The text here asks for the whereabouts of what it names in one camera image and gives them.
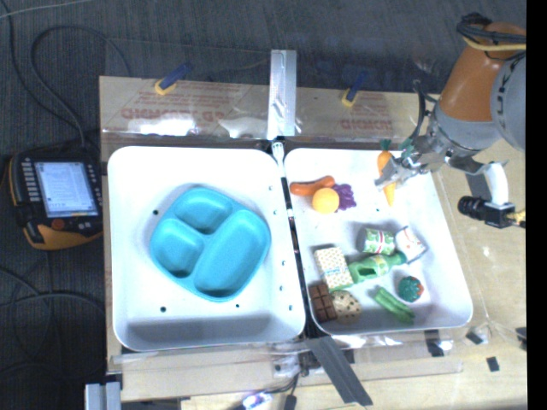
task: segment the green bottle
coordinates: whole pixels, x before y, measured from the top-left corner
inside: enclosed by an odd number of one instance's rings
[[[354,284],[359,284],[368,279],[383,277],[392,267],[406,262],[406,255],[397,251],[393,255],[376,254],[368,256],[364,260],[350,263],[348,268]]]

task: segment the carrot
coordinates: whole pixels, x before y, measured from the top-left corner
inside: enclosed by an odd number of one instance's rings
[[[391,140],[384,139],[380,140],[379,146],[382,149],[382,151],[378,155],[378,172],[381,175],[382,170],[385,167],[385,165],[389,162],[389,160],[393,157],[391,152],[389,151],[391,144]],[[384,187],[384,194],[385,199],[387,200],[387,204],[392,207],[393,203],[395,202],[395,183],[392,182],[391,184],[388,184]]]
[[[311,182],[293,182],[289,187],[289,191],[297,196],[313,196],[314,193],[321,188],[332,188],[334,186],[334,178],[332,176],[324,176]]]

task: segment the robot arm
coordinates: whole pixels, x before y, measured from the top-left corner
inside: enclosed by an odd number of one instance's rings
[[[507,202],[503,164],[481,164],[473,157],[500,138],[526,150],[526,31],[478,14],[462,17],[456,30],[468,46],[438,101],[429,99],[435,105],[425,133],[421,127],[426,95],[416,83],[418,124],[401,144],[401,156],[385,166],[375,184],[383,188],[403,183],[447,164],[466,174],[472,191],[458,203],[463,214],[498,228],[524,226],[521,217],[515,218],[515,206]]]

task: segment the white plastic tray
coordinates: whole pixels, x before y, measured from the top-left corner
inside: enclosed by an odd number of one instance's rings
[[[297,337],[305,312],[274,159],[253,149],[125,147],[109,159],[114,331],[137,351]],[[197,185],[231,197],[268,224],[272,247],[249,284],[227,302],[185,290],[150,257],[158,220]]]
[[[348,262],[362,257],[356,248],[356,238],[364,226],[386,231],[410,226],[428,247],[417,261],[396,266],[381,278],[348,289],[362,307],[357,322],[347,325],[328,321],[318,325],[331,335],[419,331],[465,325],[473,314],[473,304],[431,174],[412,178],[397,188],[395,204],[389,207],[383,191],[377,190],[373,183],[379,177],[378,154],[379,151],[373,150],[294,149],[285,158],[289,184],[331,175],[337,184],[351,185],[357,204],[345,211],[320,214],[312,209],[309,197],[291,196],[308,287],[321,281],[314,250],[338,246]],[[417,277],[425,287],[421,298],[408,304],[415,312],[412,325],[399,322],[371,297],[379,286],[396,294],[396,282],[407,275]]]

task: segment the device screen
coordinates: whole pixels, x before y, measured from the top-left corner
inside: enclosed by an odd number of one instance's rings
[[[48,217],[98,215],[83,162],[36,162]]]

